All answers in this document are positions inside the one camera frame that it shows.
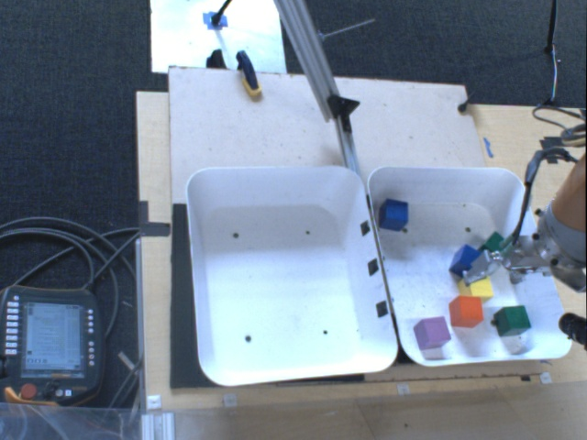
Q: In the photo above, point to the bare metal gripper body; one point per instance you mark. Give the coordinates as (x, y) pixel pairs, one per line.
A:
(532, 255)

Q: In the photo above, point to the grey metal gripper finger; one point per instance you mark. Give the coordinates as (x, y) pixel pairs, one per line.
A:
(481, 266)

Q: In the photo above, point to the blue cube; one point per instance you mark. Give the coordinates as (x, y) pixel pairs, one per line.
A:
(463, 259)
(393, 214)

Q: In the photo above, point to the yellow cube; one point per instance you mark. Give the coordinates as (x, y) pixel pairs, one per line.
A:
(480, 289)

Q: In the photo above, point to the green cube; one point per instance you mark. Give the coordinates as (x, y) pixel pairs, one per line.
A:
(493, 242)
(512, 321)

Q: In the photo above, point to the orange cube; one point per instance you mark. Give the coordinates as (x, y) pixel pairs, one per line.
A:
(466, 311)

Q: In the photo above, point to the white plastic tray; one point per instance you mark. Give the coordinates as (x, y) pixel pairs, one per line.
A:
(426, 273)
(275, 282)

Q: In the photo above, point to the purple cube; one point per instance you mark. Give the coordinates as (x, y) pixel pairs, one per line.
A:
(432, 333)

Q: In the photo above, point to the thin black rod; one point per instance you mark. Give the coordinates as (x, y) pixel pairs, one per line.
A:
(375, 232)

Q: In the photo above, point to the black cylinder on white bracket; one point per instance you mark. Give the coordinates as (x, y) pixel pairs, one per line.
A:
(574, 327)

